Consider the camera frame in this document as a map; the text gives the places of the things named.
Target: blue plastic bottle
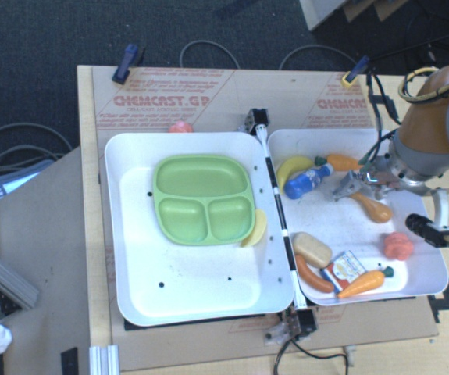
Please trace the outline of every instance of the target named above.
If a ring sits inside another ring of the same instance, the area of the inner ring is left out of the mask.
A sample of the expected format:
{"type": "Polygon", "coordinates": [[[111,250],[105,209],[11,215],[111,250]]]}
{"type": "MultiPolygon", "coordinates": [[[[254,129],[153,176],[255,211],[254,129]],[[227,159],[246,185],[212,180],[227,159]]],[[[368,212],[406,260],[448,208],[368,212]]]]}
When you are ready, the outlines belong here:
{"type": "Polygon", "coordinates": [[[333,167],[325,164],[319,168],[311,168],[285,183],[285,195],[292,200],[301,198],[303,194],[317,188],[324,177],[333,173],[333,167]]]}

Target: white tray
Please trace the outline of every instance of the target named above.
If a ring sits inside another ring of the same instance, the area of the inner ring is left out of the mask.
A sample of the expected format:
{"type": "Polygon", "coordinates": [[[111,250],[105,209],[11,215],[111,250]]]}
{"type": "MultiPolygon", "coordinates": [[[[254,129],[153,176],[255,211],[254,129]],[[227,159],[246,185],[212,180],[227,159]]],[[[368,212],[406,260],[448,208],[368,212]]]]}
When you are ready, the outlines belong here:
{"type": "Polygon", "coordinates": [[[262,146],[239,133],[119,134],[105,147],[120,312],[131,323],[168,323],[277,313],[294,297],[262,146]],[[268,218],[254,247],[171,242],[155,215],[156,165],[182,154],[220,154],[248,172],[255,207],[268,218]]]}
{"type": "MultiPolygon", "coordinates": [[[[268,140],[275,169],[292,155],[306,155],[314,160],[317,155],[341,153],[360,159],[375,142],[376,131],[371,129],[277,130],[268,140]]],[[[384,143],[380,152],[386,151],[387,143],[384,143]]],[[[392,191],[382,202],[392,209],[393,218],[387,223],[374,223],[354,199],[333,200],[332,191],[345,174],[333,173],[317,189],[298,200],[281,196],[290,236],[307,232],[329,245],[334,258],[351,250],[367,270],[378,265],[392,266],[394,277],[387,278],[374,291],[344,299],[319,292],[301,280],[305,296],[318,305],[338,305],[441,293],[448,283],[441,251],[414,235],[404,224],[411,213],[427,216],[422,198],[408,191],[392,191]],[[393,231],[406,233],[415,244],[414,252],[404,262],[389,260],[383,254],[383,239],[393,231]]]]}

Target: table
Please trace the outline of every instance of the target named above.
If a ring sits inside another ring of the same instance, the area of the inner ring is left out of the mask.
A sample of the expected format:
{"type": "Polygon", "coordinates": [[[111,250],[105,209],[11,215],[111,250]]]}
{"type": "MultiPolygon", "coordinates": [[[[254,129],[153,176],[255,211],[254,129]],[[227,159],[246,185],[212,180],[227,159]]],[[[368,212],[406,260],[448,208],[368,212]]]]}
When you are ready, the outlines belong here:
{"type": "MultiPolygon", "coordinates": [[[[93,66],[79,66],[78,93],[80,110],[80,149],[82,158],[82,179],[84,187],[85,243],[87,251],[87,286],[89,305],[89,327],[91,346],[108,346],[112,343],[110,327],[109,296],[105,266],[104,234],[102,226],[101,188],[98,183],[99,161],[96,122],[94,113],[93,66]]],[[[243,77],[254,76],[254,71],[243,71],[243,77]]],[[[400,116],[408,105],[397,97],[397,86],[401,77],[380,77],[387,93],[397,103],[400,116]]],[[[394,125],[385,121],[385,128],[394,125]]],[[[449,173],[437,184],[449,185],[449,173]]],[[[432,210],[432,202],[426,202],[432,210]]],[[[444,251],[449,269],[449,250],[444,251]]],[[[355,353],[355,366],[351,373],[427,373],[449,372],[449,311],[441,312],[437,325],[439,336],[427,339],[384,342],[374,345],[359,345],[355,353]]],[[[331,348],[317,353],[340,352],[331,348]]],[[[243,359],[227,359],[218,362],[203,362],[183,366],[171,366],[149,370],[136,370],[132,374],[143,373],[271,373],[274,355],[262,355],[243,359]]],[[[281,373],[343,373],[343,363],[337,360],[306,359],[301,353],[287,354],[282,358],[281,373]]]]}

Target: sausage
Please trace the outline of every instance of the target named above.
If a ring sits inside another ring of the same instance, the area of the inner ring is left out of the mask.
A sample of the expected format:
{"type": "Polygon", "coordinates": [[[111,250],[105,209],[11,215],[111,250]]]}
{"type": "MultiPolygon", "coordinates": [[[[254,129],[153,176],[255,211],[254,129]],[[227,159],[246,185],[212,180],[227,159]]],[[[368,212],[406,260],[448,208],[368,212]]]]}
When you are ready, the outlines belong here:
{"type": "Polygon", "coordinates": [[[323,293],[333,292],[333,284],[312,272],[311,268],[308,267],[308,264],[306,263],[302,255],[295,255],[295,263],[297,264],[297,271],[299,272],[299,276],[309,286],[312,286],[317,291],[322,291],[323,293]]]}

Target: green plate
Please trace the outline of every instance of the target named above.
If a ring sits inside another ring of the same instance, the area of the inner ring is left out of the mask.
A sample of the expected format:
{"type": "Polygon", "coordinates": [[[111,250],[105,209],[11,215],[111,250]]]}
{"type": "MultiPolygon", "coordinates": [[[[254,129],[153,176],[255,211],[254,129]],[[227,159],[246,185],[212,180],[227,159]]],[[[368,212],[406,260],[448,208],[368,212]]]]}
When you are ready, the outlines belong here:
{"type": "Polygon", "coordinates": [[[236,243],[254,227],[248,173],[223,155],[175,155],[162,160],[153,176],[153,197],[159,226],[175,243],[236,243]]]}

